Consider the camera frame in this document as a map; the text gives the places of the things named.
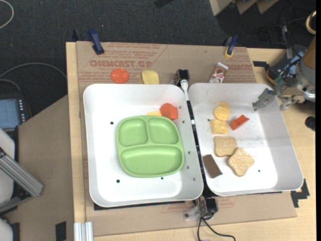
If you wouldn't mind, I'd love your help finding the white plastic tray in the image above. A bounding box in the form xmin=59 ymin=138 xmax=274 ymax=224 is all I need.
xmin=187 ymin=82 xmax=304 ymax=197
xmin=82 ymin=83 xmax=204 ymax=208

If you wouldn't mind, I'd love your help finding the orange wedge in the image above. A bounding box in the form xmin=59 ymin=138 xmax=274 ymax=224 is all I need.
xmin=229 ymin=114 xmax=250 ymax=131

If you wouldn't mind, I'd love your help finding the white and brown carton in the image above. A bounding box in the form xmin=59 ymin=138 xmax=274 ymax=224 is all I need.
xmin=208 ymin=62 xmax=230 ymax=84

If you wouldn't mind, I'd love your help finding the green divided plate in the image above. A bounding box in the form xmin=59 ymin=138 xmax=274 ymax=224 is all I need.
xmin=115 ymin=115 xmax=185 ymax=179

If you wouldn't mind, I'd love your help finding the pale yellow block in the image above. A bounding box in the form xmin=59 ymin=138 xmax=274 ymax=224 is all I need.
xmin=141 ymin=70 xmax=161 ymax=85

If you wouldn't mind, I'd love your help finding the yellow cheese block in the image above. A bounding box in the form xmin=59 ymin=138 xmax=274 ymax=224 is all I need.
xmin=210 ymin=118 xmax=230 ymax=136

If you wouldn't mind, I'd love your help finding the brown cardboard board red print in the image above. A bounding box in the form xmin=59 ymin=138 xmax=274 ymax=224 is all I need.
xmin=76 ymin=41 xmax=298 ymax=237

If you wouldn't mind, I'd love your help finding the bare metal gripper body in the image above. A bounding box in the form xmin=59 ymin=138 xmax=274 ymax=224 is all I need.
xmin=275 ymin=83 xmax=316 ymax=103

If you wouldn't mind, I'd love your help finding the yellow corn cob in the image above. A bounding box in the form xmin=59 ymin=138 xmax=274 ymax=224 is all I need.
xmin=213 ymin=101 xmax=231 ymax=122

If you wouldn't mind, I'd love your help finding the orange round disc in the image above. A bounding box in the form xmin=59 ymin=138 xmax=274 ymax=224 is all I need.
xmin=110 ymin=68 xmax=130 ymax=84

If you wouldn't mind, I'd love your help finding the brown chocolate bar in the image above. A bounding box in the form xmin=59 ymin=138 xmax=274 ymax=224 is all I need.
xmin=202 ymin=154 xmax=223 ymax=179

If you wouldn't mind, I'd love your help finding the thin black and white rod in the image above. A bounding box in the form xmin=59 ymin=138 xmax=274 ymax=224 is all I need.
xmin=180 ymin=79 xmax=209 ymax=198

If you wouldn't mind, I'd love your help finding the beige toast slice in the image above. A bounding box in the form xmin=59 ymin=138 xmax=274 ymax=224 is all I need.
xmin=213 ymin=136 xmax=238 ymax=158
xmin=227 ymin=147 xmax=255 ymax=178

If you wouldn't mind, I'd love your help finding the black block with thin wires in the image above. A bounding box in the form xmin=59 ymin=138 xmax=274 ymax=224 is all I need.
xmin=174 ymin=69 xmax=190 ymax=85
xmin=205 ymin=197 xmax=219 ymax=214

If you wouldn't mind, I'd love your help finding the orange toy carrot piece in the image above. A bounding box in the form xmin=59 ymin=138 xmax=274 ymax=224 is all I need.
xmin=159 ymin=102 xmax=179 ymax=121

